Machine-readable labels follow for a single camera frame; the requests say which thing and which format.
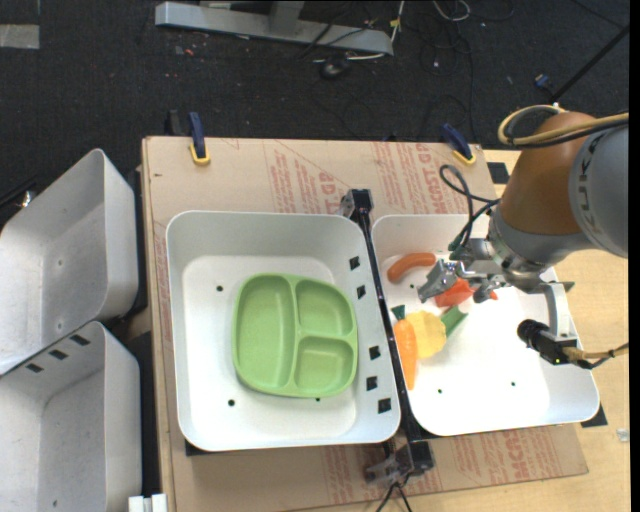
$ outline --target orange toy food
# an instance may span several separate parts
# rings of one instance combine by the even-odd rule
[[[413,389],[416,382],[418,364],[418,342],[413,326],[404,316],[404,306],[396,306],[391,311],[398,320],[393,326],[393,334],[402,363],[402,372],[407,383],[407,389]]]
[[[389,281],[395,283],[400,280],[402,275],[409,269],[414,267],[430,267],[435,265],[436,255],[432,252],[414,252],[403,256],[387,270]]]
[[[473,295],[473,289],[466,279],[458,278],[446,292],[436,295],[436,305],[439,308],[457,306]]]

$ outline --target white storage bin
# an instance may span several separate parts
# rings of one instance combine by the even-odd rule
[[[391,308],[400,304],[407,313],[423,309],[442,314],[445,308],[433,298],[424,304],[418,298],[431,268],[414,268],[397,283],[389,282],[387,270],[414,252],[433,252],[449,261],[447,246],[467,220],[466,215],[390,215],[375,222],[372,241],[391,318]],[[473,236],[483,238],[487,228],[487,217],[480,217]],[[542,277],[557,280],[553,269]],[[461,304],[469,314],[444,349],[418,361],[415,387],[408,393],[418,423],[446,436],[593,417],[600,399],[591,372],[574,365],[553,366],[517,336],[518,325],[527,318],[549,323],[544,295],[514,287],[499,289],[497,295],[496,301],[475,304],[469,298]]]
[[[91,322],[0,378],[0,510],[122,512],[140,493],[135,358]]]
[[[184,212],[167,228],[178,420],[206,451],[373,443],[400,410],[364,235],[337,215]],[[342,393],[316,400],[240,383],[231,323],[241,284],[262,272],[320,279],[352,301],[358,369]]]
[[[0,375],[87,322],[124,315],[137,290],[133,191],[96,149],[0,234]]]

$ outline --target blue clamp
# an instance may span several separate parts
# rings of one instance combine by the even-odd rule
[[[207,165],[211,161],[209,150],[204,142],[204,129],[197,112],[189,112],[189,127],[193,142],[189,145],[191,157],[196,165]]]
[[[467,165],[476,161],[476,156],[471,152],[471,147],[464,136],[449,123],[440,127],[442,138],[453,148],[453,154],[458,160]]]

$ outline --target metal stand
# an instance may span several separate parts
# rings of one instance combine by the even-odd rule
[[[393,55],[391,38],[380,30],[299,20],[304,2],[273,2],[268,15],[233,11],[230,7],[234,3],[201,2],[193,5],[163,2],[156,6],[155,23],[157,27],[222,32]]]

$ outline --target green divided plate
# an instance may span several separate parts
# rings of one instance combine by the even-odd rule
[[[333,284],[291,274],[257,274],[236,298],[233,364],[247,386],[273,395],[322,398],[356,374],[353,305]]]

